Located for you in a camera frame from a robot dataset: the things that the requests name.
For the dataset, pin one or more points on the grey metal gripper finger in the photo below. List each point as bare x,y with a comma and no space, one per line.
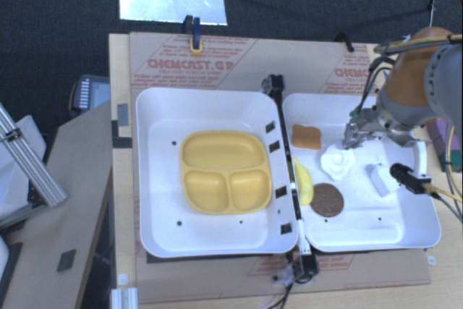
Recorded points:
347,143
358,142

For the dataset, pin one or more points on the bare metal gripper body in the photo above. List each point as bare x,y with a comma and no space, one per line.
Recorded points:
369,123

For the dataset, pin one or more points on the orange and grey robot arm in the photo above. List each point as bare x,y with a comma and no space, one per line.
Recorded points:
412,83

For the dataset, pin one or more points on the white fried egg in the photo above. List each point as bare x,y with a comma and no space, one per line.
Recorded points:
336,163

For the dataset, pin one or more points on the orange bread slice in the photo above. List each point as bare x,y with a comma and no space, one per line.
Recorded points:
306,136

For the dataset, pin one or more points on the white carton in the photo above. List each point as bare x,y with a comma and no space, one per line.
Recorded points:
380,181

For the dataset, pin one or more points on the yellow banana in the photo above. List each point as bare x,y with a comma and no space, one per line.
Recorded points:
305,184

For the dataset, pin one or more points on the brown round biscuit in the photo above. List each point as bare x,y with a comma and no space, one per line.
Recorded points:
327,199

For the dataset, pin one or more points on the thin black and white rod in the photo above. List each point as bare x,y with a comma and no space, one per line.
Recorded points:
289,163

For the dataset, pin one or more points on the purple block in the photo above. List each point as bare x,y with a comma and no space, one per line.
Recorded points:
439,137

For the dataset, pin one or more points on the green block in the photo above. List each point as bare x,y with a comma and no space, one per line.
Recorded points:
445,161

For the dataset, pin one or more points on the white plastic tray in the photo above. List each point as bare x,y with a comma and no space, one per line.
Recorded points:
365,228
162,220

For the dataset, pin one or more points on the yellow divided plate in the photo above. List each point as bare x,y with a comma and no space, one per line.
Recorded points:
224,170

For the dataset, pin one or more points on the brown cardboard board red print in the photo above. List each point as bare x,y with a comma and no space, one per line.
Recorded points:
217,61

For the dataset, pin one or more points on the black cylinder on white bracket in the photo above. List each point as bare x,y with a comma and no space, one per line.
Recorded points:
407,175

